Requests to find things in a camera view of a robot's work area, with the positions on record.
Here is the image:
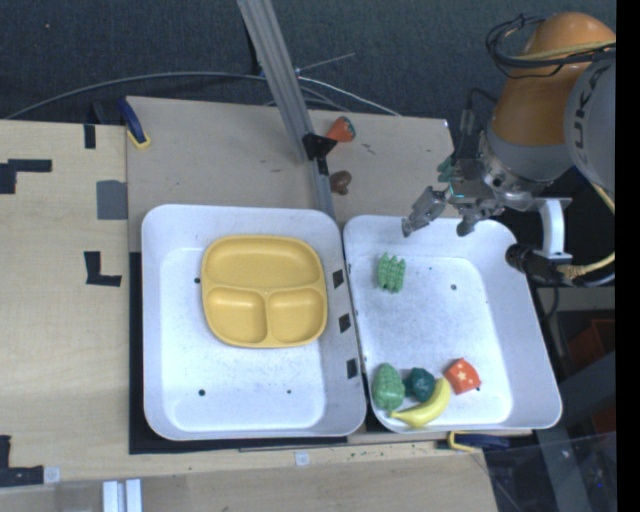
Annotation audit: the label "black cylinder on white bracket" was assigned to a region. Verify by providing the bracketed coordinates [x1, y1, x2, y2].
[504, 196, 577, 287]

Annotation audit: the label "yellow banana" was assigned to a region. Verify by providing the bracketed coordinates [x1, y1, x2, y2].
[389, 376, 453, 430]

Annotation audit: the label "white plastic tray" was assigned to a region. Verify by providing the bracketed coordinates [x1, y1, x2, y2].
[342, 214, 564, 435]
[140, 202, 368, 443]

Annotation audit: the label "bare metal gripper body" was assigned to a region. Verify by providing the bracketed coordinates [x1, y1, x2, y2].
[443, 156, 550, 217]

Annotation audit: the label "orange toy carrot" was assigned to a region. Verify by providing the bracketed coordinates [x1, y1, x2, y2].
[325, 115, 357, 144]

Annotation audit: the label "brown toy mushroom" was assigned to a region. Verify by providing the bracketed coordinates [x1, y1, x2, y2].
[327, 169, 353, 196]

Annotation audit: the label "yellow divided plate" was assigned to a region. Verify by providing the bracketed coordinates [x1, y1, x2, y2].
[199, 233, 330, 350]

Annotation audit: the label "light green toy grapes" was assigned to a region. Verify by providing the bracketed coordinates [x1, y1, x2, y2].
[375, 251, 408, 294]

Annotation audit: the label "red carton with star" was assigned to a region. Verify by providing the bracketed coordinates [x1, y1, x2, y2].
[443, 357, 483, 397]

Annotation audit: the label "dark green toy broccoli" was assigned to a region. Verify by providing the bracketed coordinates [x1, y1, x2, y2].
[402, 366, 437, 403]

